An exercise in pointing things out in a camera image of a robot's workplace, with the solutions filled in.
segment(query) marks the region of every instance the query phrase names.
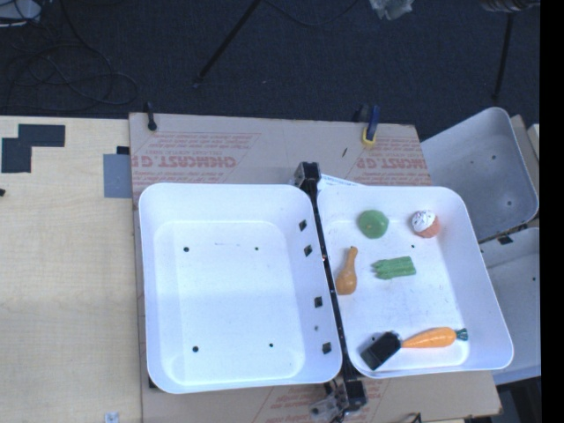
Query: white tray with toy food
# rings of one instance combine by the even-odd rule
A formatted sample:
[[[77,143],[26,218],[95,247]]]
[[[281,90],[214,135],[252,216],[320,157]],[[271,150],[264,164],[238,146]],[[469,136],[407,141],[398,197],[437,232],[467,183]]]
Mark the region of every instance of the white tray with toy food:
[[[412,225],[418,211],[429,211],[418,224],[435,220],[429,238]],[[507,326],[452,190],[158,183],[140,197],[139,222],[147,366],[166,392],[511,361]],[[352,271],[341,274],[347,264]],[[432,328],[440,328],[435,344],[453,338],[406,347]]]

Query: empty white tray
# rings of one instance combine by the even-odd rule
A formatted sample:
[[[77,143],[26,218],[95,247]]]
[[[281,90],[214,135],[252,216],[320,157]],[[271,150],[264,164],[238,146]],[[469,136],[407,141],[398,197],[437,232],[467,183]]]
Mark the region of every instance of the empty white tray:
[[[342,362],[308,196],[159,183],[139,199],[147,365],[169,393],[326,382]]]
[[[513,346],[480,254],[464,201],[443,187],[351,187],[323,189],[317,199],[330,267],[336,277],[351,246],[358,248],[358,285],[338,296],[346,344],[353,365],[364,375],[384,378],[454,371],[497,369],[508,365]],[[424,239],[412,231],[417,210],[435,211],[442,225]],[[368,239],[357,226],[365,210],[380,210],[390,220],[382,238]],[[382,280],[371,264],[410,256],[416,273]],[[372,371],[360,353],[372,337],[393,331],[400,338],[438,326],[468,330],[468,341],[443,348],[400,348]]]
[[[476,237],[530,221],[538,196],[507,112],[488,108],[421,143],[433,185],[464,200]]]
[[[493,372],[496,384],[541,376],[539,234],[529,227],[480,245],[515,347],[513,361]]]

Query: blue and yellow clamp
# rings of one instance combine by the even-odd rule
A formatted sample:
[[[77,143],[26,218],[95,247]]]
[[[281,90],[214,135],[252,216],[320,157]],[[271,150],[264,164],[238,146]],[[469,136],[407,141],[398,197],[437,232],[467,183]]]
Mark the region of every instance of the blue and yellow clamp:
[[[362,144],[366,147],[372,147],[376,142],[376,127],[378,126],[378,122],[380,122],[380,107],[374,105],[370,112],[368,126],[362,131]]]

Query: green ball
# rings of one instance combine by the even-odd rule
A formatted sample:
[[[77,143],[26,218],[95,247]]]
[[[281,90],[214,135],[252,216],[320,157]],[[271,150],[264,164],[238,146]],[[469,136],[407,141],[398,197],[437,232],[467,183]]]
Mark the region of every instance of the green ball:
[[[366,237],[380,238],[388,230],[390,220],[379,210],[366,210],[359,216],[359,229]]]

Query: orange carrot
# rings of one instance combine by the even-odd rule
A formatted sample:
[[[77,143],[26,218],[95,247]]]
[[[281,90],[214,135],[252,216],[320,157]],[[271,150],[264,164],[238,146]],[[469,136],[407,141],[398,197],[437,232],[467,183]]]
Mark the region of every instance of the orange carrot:
[[[403,348],[440,348],[452,345],[456,339],[467,340],[466,329],[453,330],[448,327],[432,328],[407,338],[402,342]]]

